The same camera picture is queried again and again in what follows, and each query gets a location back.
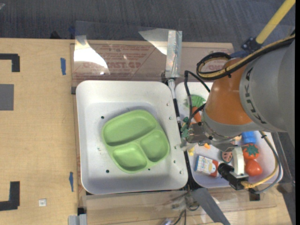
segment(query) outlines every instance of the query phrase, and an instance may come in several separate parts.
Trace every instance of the dark gray carpet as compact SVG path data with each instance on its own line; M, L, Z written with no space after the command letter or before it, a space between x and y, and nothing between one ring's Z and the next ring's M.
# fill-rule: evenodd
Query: dark gray carpet
M76 21L126 24L183 31L183 41L230 42L237 50L257 36L284 0L0 0L0 37L49 38L53 31L71 38ZM266 43L295 29L295 6ZM124 38L134 37L126 30ZM295 151L280 134L291 178Z

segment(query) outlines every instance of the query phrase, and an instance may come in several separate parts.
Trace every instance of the white square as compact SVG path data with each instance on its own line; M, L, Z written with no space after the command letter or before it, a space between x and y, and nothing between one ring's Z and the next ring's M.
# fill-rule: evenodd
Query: white square
M39 199L38 200L38 205L39 205L39 207L45 207L45 206L47 206L47 199L45 199L45 198Z

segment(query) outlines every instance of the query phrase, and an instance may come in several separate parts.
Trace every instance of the blue mark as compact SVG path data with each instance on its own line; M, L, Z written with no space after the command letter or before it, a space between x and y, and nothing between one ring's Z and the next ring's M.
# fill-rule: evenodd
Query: blue mark
M66 75L66 60L64 58L60 58L60 68L63 75Z
M71 190L72 190L72 192L74 192L74 185L73 185L74 179L73 179L73 173L72 172L70 172L69 181L70 181L70 184L71 184Z

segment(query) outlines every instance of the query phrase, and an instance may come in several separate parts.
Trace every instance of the gray square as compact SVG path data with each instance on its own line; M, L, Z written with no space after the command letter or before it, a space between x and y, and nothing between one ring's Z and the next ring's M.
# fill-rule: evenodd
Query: gray square
M0 84L0 111L14 110L14 85Z

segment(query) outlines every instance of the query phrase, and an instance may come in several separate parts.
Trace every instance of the yellow cable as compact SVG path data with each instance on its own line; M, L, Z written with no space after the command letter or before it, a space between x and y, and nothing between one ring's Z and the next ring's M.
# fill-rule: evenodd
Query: yellow cable
M271 142L269 141L269 139L266 137L266 134L264 132L260 132L260 133L264 136L264 139L266 140L266 142L268 144L271 144ZM278 169L278 161L277 161L277 158L275 157L275 155L274 155L274 159L275 159L275 169L273 170L273 172L268 177L266 177L266 178L264 178L264 179L262 179L262 180L260 180L258 182L255 182L255 183L249 183L248 181L242 181L242 182L240 182L241 185L243 185L245 189L247 189L247 188L254 188L254 187L256 187L256 186L258 186L260 184L263 184L264 182L268 181L270 178L272 178L276 174L276 171Z
M288 11L294 6L296 0L285 0L284 3L280 6L277 12L273 15L267 25L263 28L261 33L256 37L256 42L263 44L270 33L276 28Z
M223 75L223 74L226 74L226 73L230 73L230 71L231 71L232 69L234 69L235 67L239 66L241 63L243 63L244 61L246 61L246 60L248 60L249 58L253 57L253 56L256 55L257 53L260 53L261 51L263 51L263 50L265 50L265 49L268 49L269 47L272 47L272 46L274 46L274 45L276 45L276 44L282 43L282 42L287 41L287 40L289 40L289 39L291 39L291 38L294 38L294 37L295 37L295 34L292 35L292 36L286 37L286 38L284 38L284 39L278 40L278 41L276 41L276 42L274 42L274 43L268 44L268 45L266 45L265 47L263 47L263 48L261 48L261 49L259 49L259 50L256 50L254 53L252 53L252 54L250 54L249 56L247 56L247 57L243 58L242 60L238 61L237 63L234 63L234 64L232 64L231 66L227 67L226 70L225 70L225 69L222 69L222 70L216 71L216 72L214 72L214 73L209 73L209 74L199 74L199 76L200 76L201 78L205 79L205 78L210 78L210 77L215 77L215 76L218 76L218 75ZM202 64L199 66L198 72L201 72L201 70L202 70L202 68L203 68L204 65L205 65L205 63L202 63Z

